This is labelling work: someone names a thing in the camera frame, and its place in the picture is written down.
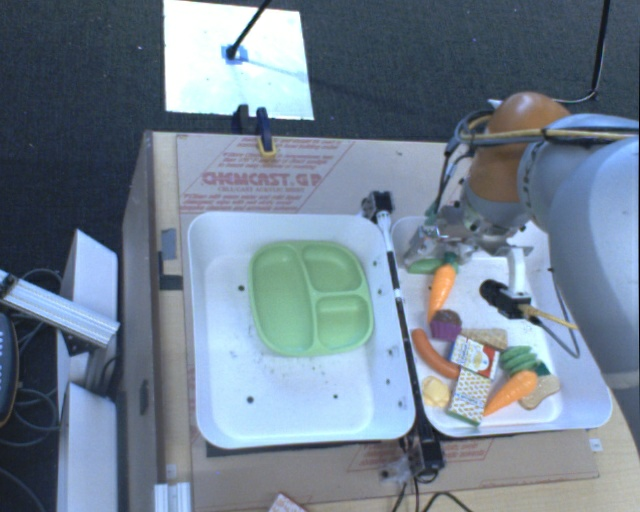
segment green plate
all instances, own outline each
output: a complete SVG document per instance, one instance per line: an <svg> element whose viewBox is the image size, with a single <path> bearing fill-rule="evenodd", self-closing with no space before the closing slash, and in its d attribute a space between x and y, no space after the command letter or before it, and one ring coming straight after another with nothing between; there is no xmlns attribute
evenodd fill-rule
<svg viewBox="0 0 640 512"><path fill-rule="evenodd" d="M323 241L277 242L249 265L249 297L260 339L285 356L354 349L373 331L367 279L346 247Z"/></svg>

